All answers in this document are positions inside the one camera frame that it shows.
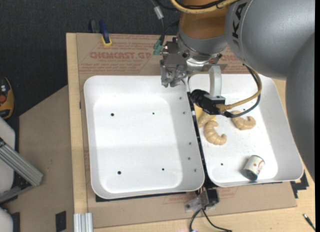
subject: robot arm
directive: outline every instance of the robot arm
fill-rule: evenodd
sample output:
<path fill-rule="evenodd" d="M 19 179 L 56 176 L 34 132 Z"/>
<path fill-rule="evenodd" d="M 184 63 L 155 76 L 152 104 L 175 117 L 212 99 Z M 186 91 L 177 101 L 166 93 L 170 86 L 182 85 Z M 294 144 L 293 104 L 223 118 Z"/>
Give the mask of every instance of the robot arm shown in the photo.
<path fill-rule="evenodd" d="M 171 1 L 182 14 L 176 39 L 162 51 L 162 84 L 174 87 L 194 71 L 215 74 L 227 44 L 252 70 L 286 80 L 289 125 L 315 180 L 315 0 Z"/>

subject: white tray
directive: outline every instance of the white tray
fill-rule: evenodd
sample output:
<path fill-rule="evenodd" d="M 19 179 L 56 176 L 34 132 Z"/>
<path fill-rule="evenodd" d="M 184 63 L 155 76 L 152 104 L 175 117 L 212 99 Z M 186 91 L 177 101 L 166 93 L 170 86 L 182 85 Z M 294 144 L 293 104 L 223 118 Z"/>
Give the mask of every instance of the white tray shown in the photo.
<path fill-rule="evenodd" d="M 226 134 L 224 145 L 213 145 L 204 136 L 204 128 L 199 129 L 208 175 L 218 186 L 235 186 L 249 183 L 268 183 L 299 179 L 303 174 L 303 165 L 294 143 L 277 88 L 272 79 L 260 76 L 262 93 L 259 105 L 244 115 L 252 116 L 256 126 L 250 130 L 237 129 L 230 118 L 216 116 L 219 135 Z M 210 78 L 207 74 L 196 74 L 189 79 L 189 87 L 210 90 Z M 253 95 L 257 86 L 251 75 L 222 74 L 221 95 L 226 104 L 232 104 Z M 256 102 L 256 99 L 235 107 L 232 110 L 243 111 Z M 242 175 L 247 160 L 258 155 L 265 161 L 256 182 Z"/>
<path fill-rule="evenodd" d="M 93 76 L 84 84 L 91 185 L 106 199 L 194 191 L 204 182 L 183 83 Z"/>
<path fill-rule="evenodd" d="M 13 232 L 14 230 L 14 222 L 9 213 L 3 210 L 0 207 L 0 225 L 1 225 L 1 232 Z"/>

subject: blue clamp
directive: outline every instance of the blue clamp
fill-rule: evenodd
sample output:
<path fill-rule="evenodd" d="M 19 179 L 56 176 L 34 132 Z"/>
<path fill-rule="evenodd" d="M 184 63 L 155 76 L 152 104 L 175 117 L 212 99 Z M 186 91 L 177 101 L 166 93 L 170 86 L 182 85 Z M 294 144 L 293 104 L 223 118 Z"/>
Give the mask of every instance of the blue clamp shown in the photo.
<path fill-rule="evenodd" d="M 99 21 L 99 25 L 100 25 L 100 30 L 101 30 L 100 32 L 102 34 L 102 41 L 103 41 L 104 45 L 106 47 L 108 47 L 112 44 L 111 38 L 109 36 L 108 27 L 105 24 L 105 22 L 102 20 Z"/>

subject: cardboard sheet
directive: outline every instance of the cardboard sheet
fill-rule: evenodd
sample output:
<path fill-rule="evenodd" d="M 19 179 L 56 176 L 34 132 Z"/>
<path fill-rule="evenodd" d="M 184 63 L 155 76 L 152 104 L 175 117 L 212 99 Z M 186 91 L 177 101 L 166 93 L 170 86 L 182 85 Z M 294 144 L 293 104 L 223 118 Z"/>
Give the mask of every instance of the cardboard sheet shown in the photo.
<path fill-rule="evenodd" d="M 112 45 L 104 47 L 100 34 L 76 34 L 87 202 L 88 210 L 94 216 L 94 227 L 190 218 L 192 213 L 185 212 L 184 202 L 193 198 L 194 192 L 96 201 L 90 179 L 84 82 L 94 75 L 160 75 L 161 73 L 159 64 L 161 56 L 153 55 L 153 45 L 159 36 L 114 34 L 110 37 Z M 222 54 L 219 63 L 227 64 L 223 73 L 248 72 L 229 48 Z M 209 215 L 288 208 L 297 205 L 290 182 L 218 187 L 217 190 L 220 202 L 208 211 Z"/>
<path fill-rule="evenodd" d="M 57 220 L 64 231 L 73 231 L 68 87 L 22 114 L 19 135 L 20 155 L 43 174 L 43 179 L 3 208 L 10 214 L 19 213 L 21 232 L 56 231 Z"/>

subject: small cylinder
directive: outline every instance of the small cylinder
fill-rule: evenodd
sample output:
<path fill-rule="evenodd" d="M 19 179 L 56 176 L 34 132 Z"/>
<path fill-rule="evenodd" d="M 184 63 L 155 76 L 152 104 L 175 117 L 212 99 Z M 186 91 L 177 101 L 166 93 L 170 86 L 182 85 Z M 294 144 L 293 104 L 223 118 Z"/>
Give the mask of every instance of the small cylinder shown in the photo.
<path fill-rule="evenodd" d="M 264 165 L 265 161 L 260 156 L 252 155 L 243 169 L 243 174 L 250 180 L 257 180 Z"/>

